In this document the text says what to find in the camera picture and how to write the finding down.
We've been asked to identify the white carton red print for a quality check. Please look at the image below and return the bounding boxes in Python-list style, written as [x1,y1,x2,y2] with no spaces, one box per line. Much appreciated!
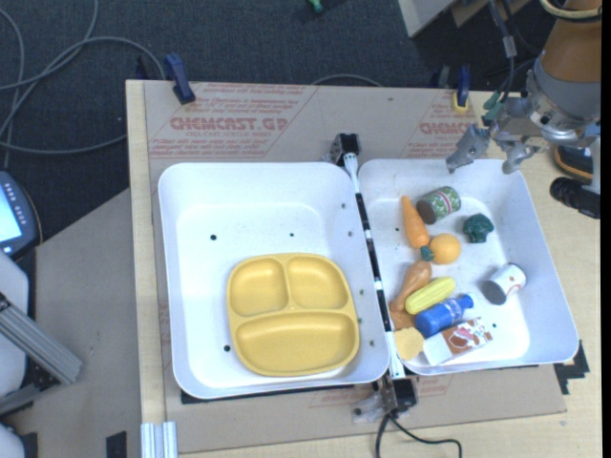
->
[422,316,495,366]

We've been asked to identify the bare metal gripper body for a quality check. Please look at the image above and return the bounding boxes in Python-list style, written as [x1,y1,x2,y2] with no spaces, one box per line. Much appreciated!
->
[489,94,601,148]

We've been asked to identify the yellow corn cob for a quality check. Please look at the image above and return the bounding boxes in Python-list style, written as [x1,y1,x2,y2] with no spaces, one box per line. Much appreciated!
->
[404,276,457,315]

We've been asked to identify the green can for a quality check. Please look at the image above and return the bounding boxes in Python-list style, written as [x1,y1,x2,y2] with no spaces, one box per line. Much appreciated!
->
[415,186,462,225]

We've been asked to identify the brown chicken drumstick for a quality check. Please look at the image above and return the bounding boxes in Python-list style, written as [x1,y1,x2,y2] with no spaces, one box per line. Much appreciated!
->
[389,260,433,331]

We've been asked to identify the yellow biscuit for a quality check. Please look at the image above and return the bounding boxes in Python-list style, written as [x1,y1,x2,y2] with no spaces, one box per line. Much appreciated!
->
[393,326,426,362]

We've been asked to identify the green broccoli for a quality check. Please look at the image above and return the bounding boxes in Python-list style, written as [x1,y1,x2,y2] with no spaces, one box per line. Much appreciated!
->
[461,213,495,244]

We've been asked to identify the thin black and white rod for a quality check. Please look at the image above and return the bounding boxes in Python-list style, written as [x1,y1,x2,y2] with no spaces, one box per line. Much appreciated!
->
[343,153,407,379]

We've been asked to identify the white plastic tray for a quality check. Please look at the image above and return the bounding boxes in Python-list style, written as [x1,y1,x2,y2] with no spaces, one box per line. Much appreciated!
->
[157,161,391,400]
[356,158,580,377]

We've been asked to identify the black cylinder on white bracket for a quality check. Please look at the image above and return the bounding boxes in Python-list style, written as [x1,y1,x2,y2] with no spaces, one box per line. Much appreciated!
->
[548,126,601,220]

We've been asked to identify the yellow divided plate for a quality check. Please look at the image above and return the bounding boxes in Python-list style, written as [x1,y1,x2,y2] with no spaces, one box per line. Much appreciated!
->
[225,252,362,378]

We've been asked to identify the white can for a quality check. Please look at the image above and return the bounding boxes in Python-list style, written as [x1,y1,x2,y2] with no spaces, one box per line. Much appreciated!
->
[480,262,528,306]

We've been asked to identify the orange carrot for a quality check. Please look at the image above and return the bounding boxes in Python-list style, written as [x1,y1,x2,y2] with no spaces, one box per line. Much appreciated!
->
[399,195,436,262]

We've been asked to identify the orange fruit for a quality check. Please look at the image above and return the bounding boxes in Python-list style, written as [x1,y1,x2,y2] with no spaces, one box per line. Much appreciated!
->
[428,233,462,265]

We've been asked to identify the brown cardboard board red print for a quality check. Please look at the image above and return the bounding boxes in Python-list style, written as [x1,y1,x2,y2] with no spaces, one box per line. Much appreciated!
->
[142,81,569,455]

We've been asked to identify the blue bottle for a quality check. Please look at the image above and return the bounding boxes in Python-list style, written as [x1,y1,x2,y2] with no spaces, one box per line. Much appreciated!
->
[413,293,475,339]

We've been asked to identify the black block with thin wires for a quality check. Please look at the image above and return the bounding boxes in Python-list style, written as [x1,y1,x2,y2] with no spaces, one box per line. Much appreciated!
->
[328,133,361,164]
[371,377,420,418]

